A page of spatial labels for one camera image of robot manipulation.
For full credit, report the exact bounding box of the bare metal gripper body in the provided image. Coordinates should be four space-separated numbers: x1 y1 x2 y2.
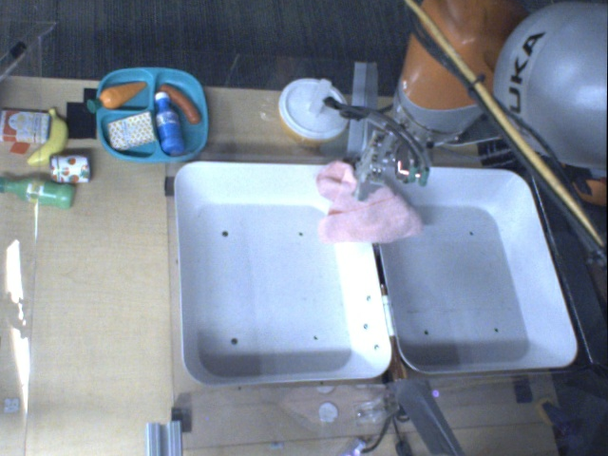
354 117 432 190

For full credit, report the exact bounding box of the pink cloth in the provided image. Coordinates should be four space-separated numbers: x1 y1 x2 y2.
315 160 425 245

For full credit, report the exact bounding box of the yellow cup with white lid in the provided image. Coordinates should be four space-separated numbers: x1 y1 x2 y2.
277 78 351 145

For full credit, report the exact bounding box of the white plastic tray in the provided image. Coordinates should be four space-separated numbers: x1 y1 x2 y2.
173 161 393 388
377 166 580 375

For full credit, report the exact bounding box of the brown sausage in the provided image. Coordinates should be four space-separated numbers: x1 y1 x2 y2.
159 84 202 125

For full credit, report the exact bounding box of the blue bottle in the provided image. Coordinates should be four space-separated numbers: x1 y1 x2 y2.
154 91 185 157

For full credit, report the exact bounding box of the blue divided plate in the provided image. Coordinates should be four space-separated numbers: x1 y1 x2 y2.
96 66 210 164

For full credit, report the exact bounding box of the orange carrot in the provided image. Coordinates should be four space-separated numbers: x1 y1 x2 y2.
86 81 147 113

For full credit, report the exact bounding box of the white can with orange print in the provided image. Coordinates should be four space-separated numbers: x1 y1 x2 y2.
48 154 91 184

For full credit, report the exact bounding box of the yellow banana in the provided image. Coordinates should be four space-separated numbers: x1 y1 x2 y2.
27 107 69 167

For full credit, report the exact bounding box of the green bottle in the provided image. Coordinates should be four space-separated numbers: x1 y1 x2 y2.
0 176 77 210

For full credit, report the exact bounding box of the white and orange carton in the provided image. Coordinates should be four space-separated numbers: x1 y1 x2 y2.
0 108 52 155

